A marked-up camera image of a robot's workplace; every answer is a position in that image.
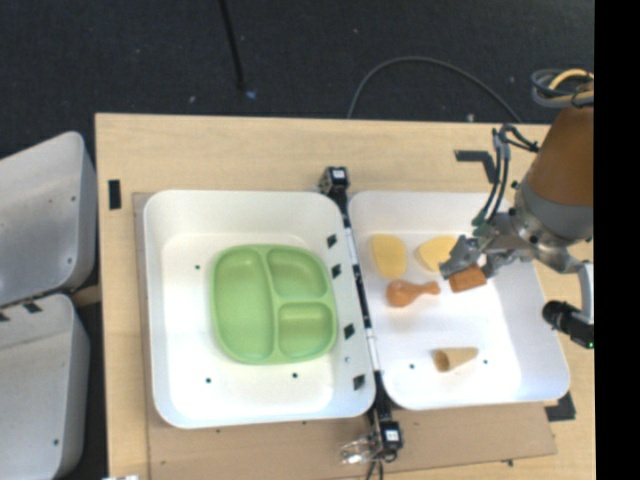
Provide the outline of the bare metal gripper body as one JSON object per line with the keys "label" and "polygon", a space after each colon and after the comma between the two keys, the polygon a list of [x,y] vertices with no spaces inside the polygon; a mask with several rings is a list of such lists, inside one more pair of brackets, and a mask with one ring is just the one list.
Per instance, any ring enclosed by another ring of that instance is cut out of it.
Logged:
{"label": "bare metal gripper body", "polygon": [[485,258],[501,258],[501,268],[516,260],[538,260],[558,273],[571,272],[571,254],[568,252],[571,241],[552,233],[529,214],[518,211],[496,213],[478,226],[478,241]]}

